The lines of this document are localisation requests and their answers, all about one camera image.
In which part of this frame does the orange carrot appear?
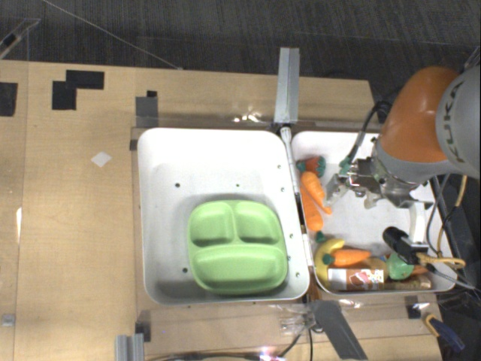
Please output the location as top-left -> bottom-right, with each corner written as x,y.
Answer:
300,171 -> 334,216
299,186 -> 327,244
322,248 -> 372,268

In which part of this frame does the brown and white carton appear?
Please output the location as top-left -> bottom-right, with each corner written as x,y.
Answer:
327,268 -> 386,292

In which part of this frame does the green divided plate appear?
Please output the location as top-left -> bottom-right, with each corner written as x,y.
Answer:
186,199 -> 290,297

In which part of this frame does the white plastic tray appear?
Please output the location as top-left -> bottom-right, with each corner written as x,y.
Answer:
291,130 -> 458,297
136,127 -> 311,307

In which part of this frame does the green round toy fruit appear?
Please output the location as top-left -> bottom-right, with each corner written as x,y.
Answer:
386,253 -> 415,281

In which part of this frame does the black cylinder on white bracket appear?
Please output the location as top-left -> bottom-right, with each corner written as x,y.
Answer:
382,200 -> 434,266

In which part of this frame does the yellow banana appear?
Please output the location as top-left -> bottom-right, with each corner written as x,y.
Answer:
313,238 -> 346,289

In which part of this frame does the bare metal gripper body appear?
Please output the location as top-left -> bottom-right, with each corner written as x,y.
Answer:
344,156 -> 424,208

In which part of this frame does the beige toy bread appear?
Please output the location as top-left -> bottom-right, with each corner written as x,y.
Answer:
359,257 -> 389,275

